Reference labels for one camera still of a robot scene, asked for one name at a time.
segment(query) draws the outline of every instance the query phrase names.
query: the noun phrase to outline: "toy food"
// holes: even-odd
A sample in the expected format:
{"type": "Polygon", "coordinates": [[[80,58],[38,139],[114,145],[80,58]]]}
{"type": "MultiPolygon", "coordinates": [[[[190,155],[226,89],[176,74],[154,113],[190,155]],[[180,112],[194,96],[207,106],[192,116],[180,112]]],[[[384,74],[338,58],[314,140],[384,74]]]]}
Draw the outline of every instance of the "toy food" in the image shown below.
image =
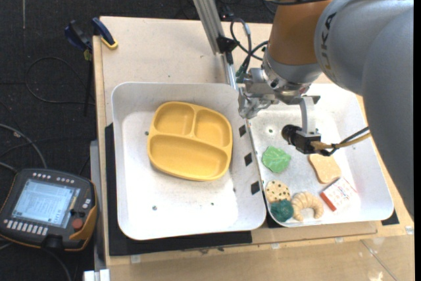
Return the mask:
{"type": "Polygon", "coordinates": [[[309,162],[321,184],[329,184],[341,176],[341,168],[332,156],[309,155],[309,162]]]}
{"type": "Polygon", "coordinates": [[[340,178],[327,187],[320,196],[332,211],[336,211],[349,204],[357,196],[357,191],[346,179],[340,178]]]}
{"type": "Polygon", "coordinates": [[[262,162],[265,167],[275,173],[284,171],[290,160],[291,156],[284,150],[272,146],[269,146],[262,155],[262,162]]]}
{"type": "Polygon", "coordinates": [[[294,210],[293,217],[295,220],[303,221],[304,218],[301,214],[301,210],[311,208],[314,210],[314,218],[318,219],[323,215],[324,209],[323,204],[319,198],[311,194],[310,192],[299,192],[294,195],[291,200],[291,204],[294,210]]]}
{"type": "Polygon", "coordinates": [[[291,200],[291,194],[288,186],[280,180],[271,180],[267,183],[264,194],[269,203],[274,203],[279,200],[291,200]]]}
{"type": "Polygon", "coordinates": [[[271,204],[270,212],[277,221],[284,222],[293,216],[294,209],[289,200],[283,199],[271,204]]]}

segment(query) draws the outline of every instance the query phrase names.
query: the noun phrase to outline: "red button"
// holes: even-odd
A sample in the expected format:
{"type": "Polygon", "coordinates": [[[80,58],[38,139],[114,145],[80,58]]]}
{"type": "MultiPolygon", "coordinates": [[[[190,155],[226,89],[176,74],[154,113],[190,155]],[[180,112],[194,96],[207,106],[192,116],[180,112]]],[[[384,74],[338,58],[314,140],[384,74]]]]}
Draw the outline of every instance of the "red button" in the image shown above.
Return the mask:
{"type": "Polygon", "coordinates": [[[82,229],[84,222],[81,218],[76,218],[72,221],[72,227],[77,232],[82,229]]]}

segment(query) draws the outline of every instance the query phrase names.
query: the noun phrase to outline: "clamp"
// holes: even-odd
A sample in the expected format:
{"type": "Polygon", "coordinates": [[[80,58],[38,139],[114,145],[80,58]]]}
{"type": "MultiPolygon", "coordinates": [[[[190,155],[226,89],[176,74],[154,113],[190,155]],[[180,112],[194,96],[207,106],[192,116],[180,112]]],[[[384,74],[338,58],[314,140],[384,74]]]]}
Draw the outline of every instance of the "clamp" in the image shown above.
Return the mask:
{"type": "MultiPolygon", "coordinates": [[[[91,24],[94,29],[94,34],[101,35],[101,41],[109,48],[116,49],[118,42],[112,37],[107,27],[98,19],[93,18],[91,24]]],[[[89,93],[91,91],[91,83],[93,77],[93,65],[92,65],[92,42],[85,34],[83,30],[79,28],[75,20],[72,20],[69,25],[64,29],[66,39],[77,49],[84,52],[86,61],[89,61],[89,72],[87,78],[86,94],[85,94],[85,109],[84,116],[87,115],[87,107],[89,101],[89,93]]]]}

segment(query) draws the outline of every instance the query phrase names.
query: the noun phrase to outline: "croissant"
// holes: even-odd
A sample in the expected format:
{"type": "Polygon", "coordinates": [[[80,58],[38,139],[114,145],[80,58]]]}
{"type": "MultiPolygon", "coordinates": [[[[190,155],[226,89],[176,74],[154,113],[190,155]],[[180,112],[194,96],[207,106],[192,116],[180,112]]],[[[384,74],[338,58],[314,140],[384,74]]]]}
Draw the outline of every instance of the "croissant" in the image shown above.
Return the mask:
{"type": "Polygon", "coordinates": [[[315,219],[320,218],[324,212],[321,200],[319,200],[319,198],[315,197],[308,191],[299,192],[296,195],[294,195],[294,198],[291,200],[291,204],[294,210],[293,218],[298,221],[304,220],[301,214],[302,209],[313,209],[315,219]]]}

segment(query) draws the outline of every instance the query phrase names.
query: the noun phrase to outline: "cookie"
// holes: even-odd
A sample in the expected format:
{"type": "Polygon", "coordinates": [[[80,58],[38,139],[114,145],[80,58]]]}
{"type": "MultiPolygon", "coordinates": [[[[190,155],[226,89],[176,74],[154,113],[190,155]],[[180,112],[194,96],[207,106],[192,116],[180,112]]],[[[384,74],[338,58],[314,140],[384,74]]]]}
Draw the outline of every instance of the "cookie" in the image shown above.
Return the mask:
{"type": "Polygon", "coordinates": [[[288,186],[280,180],[271,180],[267,183],[264,194],[269,203],[275,203],[279,200],[291,200],[291,194],[288,186]]]}
{"type": "Polygon", "coordinates": [[[341,176],[341,168],[332,156],[326,157],[313,153],[309,155],[309,162],[321,184],[329,184],[341,176]]]}

